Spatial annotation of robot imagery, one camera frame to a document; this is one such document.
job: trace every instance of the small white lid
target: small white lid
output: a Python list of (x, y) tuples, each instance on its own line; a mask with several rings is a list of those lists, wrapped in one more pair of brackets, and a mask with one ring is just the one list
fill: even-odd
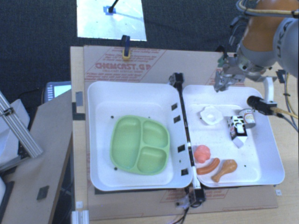
[(206, 106), (205, 109), (200, 112), (200, 116), (208, 125), (215, 125), (223, 120), (222, 113), (212, 105)]

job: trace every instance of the toy chicken drumstick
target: toy chicken drumstick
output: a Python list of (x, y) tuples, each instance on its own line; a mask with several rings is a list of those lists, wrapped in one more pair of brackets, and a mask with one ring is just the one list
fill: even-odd
[(233, 159), (225, 160), (219, 173), (212, 177), (214, 182), (219, 182), (220, 178), (225, 175), (234, 172), (238, 165)]

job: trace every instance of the green plate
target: green plate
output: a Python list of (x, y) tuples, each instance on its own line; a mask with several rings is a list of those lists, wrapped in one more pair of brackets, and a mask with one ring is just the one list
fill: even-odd
[(127, 115), (121, 117), (114, 126), (110, 158), (117, 168), (155, 175), (165, 169), (169, 147), (169, 133), (161, 123)]

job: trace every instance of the yellow cable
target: yellow cable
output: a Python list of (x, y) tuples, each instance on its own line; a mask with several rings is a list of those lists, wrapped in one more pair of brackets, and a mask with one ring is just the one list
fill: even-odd
[(271, 107), (270, 108), (274, 113), (283, 113), (283, 114), (288, 114), (290, 116), (293, 116), (295, 119), (298, 119), (298, 115), (296, 114), (293, 114), (293, 113), (290, 113), (288, 111), (285, 111), (285, 110), (282, 110), (282, 109), (279, 109), (277, 107)]
[[(289, 93), (289, 92), (288, 92), (288, 80), (289, 80), (289, 73), (287, 73), (287, 75), (286, 75), (286, 88), (285, 88), (286, 96), (287, 96), (287, 94)], [(286, 97), (286, 99), (287, 99), (287, 102), (288, 102), (289, 107), (290, 107), (291, 111), (293, 112), (293, 114), (297, 115), (296, 112), (294, 111), (294, 109), (293, 109), (291, 103), (290, 103), (290, 100), (289, 100), (289, 97), (288, 97), (288, 96)]]
[(299, 11), (284, 11), (284, 10), (260, 10), (260, 9), (252, 9), (247, 8), (242, 5), (243, 0), (240, 0), (238, 6), (244, 11), (252, 12), (252, 13), (258, 13), (258, 14), (280, 14), (280, 15), (299, 15)]

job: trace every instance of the black carpet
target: black carpet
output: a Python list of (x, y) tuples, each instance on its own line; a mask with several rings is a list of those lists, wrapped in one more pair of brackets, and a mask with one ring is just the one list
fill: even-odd
[[(228, 41), (236, 1), (142, 0), (148, 41), (131, 45), (215, 51)], [(33, 90), (20, 97), (38, 106), (47, 82), (70, 80), (70, 46), (120, 44), (78, 38), (76, 17), (76, 0), (0, 0), (0, 91), (10, 102)]]

